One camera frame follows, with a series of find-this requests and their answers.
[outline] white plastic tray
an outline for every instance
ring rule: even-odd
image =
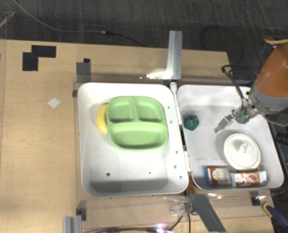
[[[103,103],[119,96],[151,97],[160,102],[169,130],[158,150],[125,151],[113,146],[96,126]],[[187,188],[188,174],[172,92],[159,84],[86,83],[78,91],[81,176],[91,196],[172,194]]]
[[[245,94],[247,87],[241,87]],[[260,188],[280,187],[284,180],[281,164],[274,146],[267,121],[260,115],[247,124],[233,122],[228,128],[215,133],[214,128],[224,116],[240,106],[240,98],[233,86],[183,85],[177,91],[182,118],[197,115],[199,126],[194,131],[184,128],[187,151],[195,184],[204,190],[237,190],[234,187],[211,187],[207,185],[207,167],[231,167],[224,157],[224,142],[234,133],[242,133],[258,144],[261,151],[260,170],[267,172],[268,182]]]

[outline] white lid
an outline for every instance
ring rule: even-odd
[[[260,164],[260,150],[256,142],[244,134],[232,134],[224,143],[224,155],[229,164],[240,171],[251,171]]]

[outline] can label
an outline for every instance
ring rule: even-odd
[[[228,168],[208,167],[206,169],[206,177],[208,185],[231,185]]]

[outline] orange tube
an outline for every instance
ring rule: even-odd
[[[256,87],[267,96],[288,98],[288,43],[277,45],[271,52],[256,80]]]

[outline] wooden surface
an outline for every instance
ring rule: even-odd
[[[24,72],[22,53],[31,52],[32,44],[57,46],[57,56],[39,58],[38,72]],[[90,58],[92,75],[99,77],[144,76],[153,69],[166,67],[167,50],[8,40],[6,52],[0,233],[59,233],[63,217],[74,216],[77,207],[72,98],[76,62]],[[223,79],[219,67],[227,61],[226,53],[184,50],[182,75]],[[61,101],[56,108],[48,105],[53,98]],[[237,218],[230,219],[237,210],[237,202],[227,207],[228,202],[212,201],[228,232],[273,232],[270,219],[247,200]],[[120,212],[131,216],[123,207]],[[192,220],[192,232],[207,232],[198,216]],[[187,225],[180,223],[176,232],[186,232]]]

